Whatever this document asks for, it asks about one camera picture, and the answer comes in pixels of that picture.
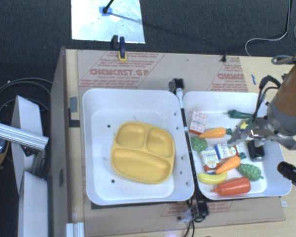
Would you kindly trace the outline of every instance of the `green toy vegetable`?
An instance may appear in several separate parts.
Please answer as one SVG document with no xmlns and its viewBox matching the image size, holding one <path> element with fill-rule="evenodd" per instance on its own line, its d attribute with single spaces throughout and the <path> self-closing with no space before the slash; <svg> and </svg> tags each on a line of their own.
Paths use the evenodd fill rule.
<svg viewBox="0 0 296 237">
<path fill-rule="evenodd" d="M 247 177 L 250 181 L 257 181 L 260 178 L 263 179 L 263 176 L 261 176 L 261 170 L 251 164 L 242 163 L 237 169 L 241 175 Z"/>
<path fill-rule="evenodd" d="M 191 145 L 192 149 L 195 151 L 202 151 L 207 149 L 208 145 L 205 139 L 201 139 L 199 137 L 192 137 L 191 138 Z"/>
</svg>

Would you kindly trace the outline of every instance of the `gray metal panel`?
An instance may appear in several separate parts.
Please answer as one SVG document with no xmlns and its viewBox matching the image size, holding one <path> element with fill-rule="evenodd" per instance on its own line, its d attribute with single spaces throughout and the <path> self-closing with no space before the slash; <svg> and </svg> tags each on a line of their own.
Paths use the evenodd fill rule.
<svg viewBox="0 0 296 237">
<path fill-rule="evenodd" d="M 66 49 L 62 48 L 51 89 L 51 169 L 52 215 L 54 237 L 66 236 L 66 224 L 71 215 L 67 192 L 68 104 L 66 87 Z"/>
</svg>

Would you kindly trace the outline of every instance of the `toy banana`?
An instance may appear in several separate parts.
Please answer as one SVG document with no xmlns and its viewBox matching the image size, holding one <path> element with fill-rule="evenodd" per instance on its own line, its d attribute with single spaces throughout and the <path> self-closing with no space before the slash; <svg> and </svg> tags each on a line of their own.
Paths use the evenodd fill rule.
<svg viewBox="0 0 296 237">
<path fill-rule="evenodd" d="M 220 174 L 197 173 L 198 180 L 204 184 L 220 184 L 227 179 L 227 172 Z"/>
</svg>

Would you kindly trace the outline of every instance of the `orange carrot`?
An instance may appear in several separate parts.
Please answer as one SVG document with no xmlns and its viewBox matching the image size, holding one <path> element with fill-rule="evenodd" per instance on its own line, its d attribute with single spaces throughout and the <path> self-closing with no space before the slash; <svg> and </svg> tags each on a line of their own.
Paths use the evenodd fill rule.
<svg viewBox="0 0 296 237">
<path fill-rule="evenodd" d="M 216 169 L 216 174 L 236 168 L 240 165 L 240 163 L 241 158 L 239 156 L 232 156 L 228 158 L 227 161 L 225 161 L 218 169 Z"/>
<path fill-rule="evenodd" d="M 208 130 L 202 134 L 200 134 L 198 137 L 200 138 L 221 138 L 224 137 L 226 134 L 232 134 L 232 130 L 225 129 L 223 127 L 217 127 L 213 128 L 211 130 Z"/>
<path fill-rule="evenodd" d="M 217 185 L 214 192 L 221 196 L 248 193 L 251 190 L 251 184 L 247 177 L 240 177 Z"/>
</svg>

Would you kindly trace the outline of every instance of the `dark floor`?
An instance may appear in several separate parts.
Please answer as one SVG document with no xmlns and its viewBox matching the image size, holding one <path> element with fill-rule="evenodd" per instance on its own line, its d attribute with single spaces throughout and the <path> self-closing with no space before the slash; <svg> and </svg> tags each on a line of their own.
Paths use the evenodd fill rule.
<svg viewBox="0 0 296 237">
<path fill-rule="evenodd" d="M 127 44 L 130 51 L 247 55 L 246 41 L 278 38 L 286 25 L 289 0 L 140 0 L 146 44 Z M 296 54 L 293 0 L 289 34 L 280 41 L 252 41 L 252 56 Z M 9 80 L 38 77 L 53 80 L 61 46 L 109 49 L 109 43 L 71 39 L 71 0 L 0 0 L 0 86 Z M 48 104 L 34 86 L 16 86 L 0 97 L 0 105 L 15 94 Z M 1 121 L 9 123 L 12 105 Z M 43 114 L 47 127 L 48 115 Z M 13 165 L 0 170 L 0 237 L 17 235 L 18 196 Z"/>
</svg>

